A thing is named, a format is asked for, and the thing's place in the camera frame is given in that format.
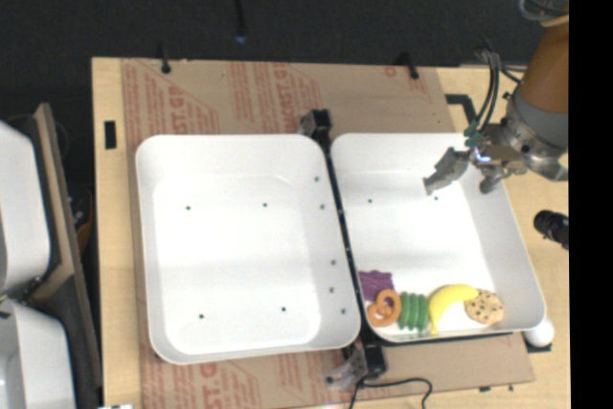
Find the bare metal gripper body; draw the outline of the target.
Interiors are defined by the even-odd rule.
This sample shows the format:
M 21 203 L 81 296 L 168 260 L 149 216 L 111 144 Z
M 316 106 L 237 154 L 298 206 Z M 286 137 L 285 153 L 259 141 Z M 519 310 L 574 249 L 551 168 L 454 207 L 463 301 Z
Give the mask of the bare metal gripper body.
M 550 181 L 567 181 L 569 171 L 560 162 L 565 153 L 525 123 L 501 122 L 481 132 L 469 160 L 491 179 L 531 171 Z

